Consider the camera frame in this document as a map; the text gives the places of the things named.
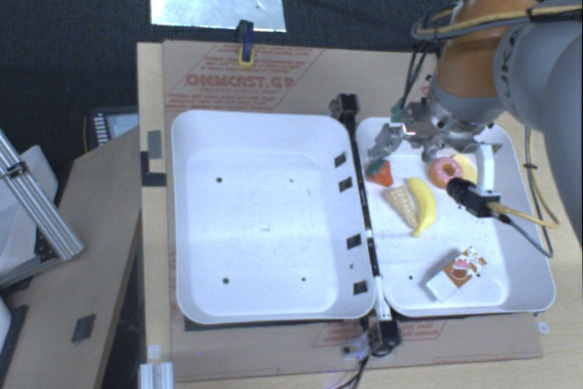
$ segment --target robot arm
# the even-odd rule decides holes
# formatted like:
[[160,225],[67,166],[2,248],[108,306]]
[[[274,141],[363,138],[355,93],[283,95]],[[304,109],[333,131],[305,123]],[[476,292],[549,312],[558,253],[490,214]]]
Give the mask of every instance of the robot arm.
[[476,152],[475,136],[508,110],[544,134],[581,242],[581,0],[466,0],[451,25],[425,18],[413,36],[447,42],[426,100],[404,111],[405,137],[425,161],[444,146]]

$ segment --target pink donut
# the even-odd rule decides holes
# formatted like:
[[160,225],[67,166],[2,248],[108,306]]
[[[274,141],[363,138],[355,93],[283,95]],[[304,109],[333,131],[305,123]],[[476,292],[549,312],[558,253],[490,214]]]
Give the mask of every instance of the pink donut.
[[463,176],[462,167],[454,158],[437,158],[429,166],[429,179],[440,189],[444,189],[449,180]]

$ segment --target white tray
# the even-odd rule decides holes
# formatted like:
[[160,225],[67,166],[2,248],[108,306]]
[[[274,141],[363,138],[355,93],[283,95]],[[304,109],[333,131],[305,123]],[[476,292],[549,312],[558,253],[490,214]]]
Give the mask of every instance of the white tray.
[[[364,166],[369,161],[367,149],[374,145],[381,127],[389,122],[387,118],[368,118],[359,125],[357,141]],[[502,144],[494,156],[495,188],[502,194],[502,202],[532,212],[506,132],[494,126],[479,138],[486,143]],[[444,150],[438,156],[451,154],[452,150]],[[407,316],[425,317],[541,311],[552,304],[555,284],[547,259],[526,239],[499,221],[480,220],[457,208],[444,190],[429,181],[421,149],[412,149],[409,143],[403,142],[389,160],[394,187],[406,186],[408,177],[426,180],[437,202],[434,225],[421,237],[414,238],[411,229],[385,200],[383,194],[387,189],[366,182],[384,295],[395,310]],[[521,220],[517,223],[540,241],[534,224]],[[439,302],[425,284],[469,246],[481,253],[487,265],[479,278],[465,284],[445,302]]]
[[370,311],[373,278],[340,123],[194,110],[175,120],[171,145],[177,295],[187,317],[325,320]]

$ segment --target yellow banana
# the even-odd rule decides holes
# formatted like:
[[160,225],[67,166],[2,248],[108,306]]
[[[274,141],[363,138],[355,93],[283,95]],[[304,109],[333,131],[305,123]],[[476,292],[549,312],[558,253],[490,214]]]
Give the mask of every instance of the yellow banana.
[[417,204],[417,228],[414,230],[413,236],[419,237],[421,232],[435,221],[435,197],[429,185],[421,179],[410,177],[407,181]]

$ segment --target wooden table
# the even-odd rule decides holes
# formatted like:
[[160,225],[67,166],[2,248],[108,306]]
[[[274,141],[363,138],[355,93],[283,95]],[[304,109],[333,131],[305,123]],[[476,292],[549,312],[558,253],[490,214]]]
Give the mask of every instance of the wooden table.
[[[138,46],[139,112],[141,117],[140,147],[148,150],[148,132],[164,128],[164,88],[162,76],[163,48],[160,44]],[[406,61],[400,61],[403,67]],[[404,76],[404,71],[397,75]],[[401,89],[403,81],[395,83]],[[392,103],[385,104],[388,110]],[[518,160],[524,160],[524,128],[505,114],[496,122],[515,143]],[[151,172],[165,172],[165,154],[149,161]],[[559,200],[557,189],[548,170],[544,143],[534,137],[534,159],[539,170],[537,180],[546,194],[547,203],[563,221],[552,231],[555,258],[550,261],[557,286],[553,306],[537,317],[545,322],[549,332],[540,335],[542,359],[494,363],[466,363],[425,367],[372,370],[364,373],[361,389],[378,387],[495,387],[545,388],[579,387],[583,379],[583,310],[581,291],[581,248],[568,224],[568,217]],[[146,284],[147,343],[155,344],[150,351],[150,363],[170,360],[169,329],[169,263],[166,228],[166,192],[163,187],[147,187],[143,191],[143,228]],[[292,389],[328,388],[346,381],[349,374],[300,374],[277,377],[246,378],[176,384],[178,389]]]

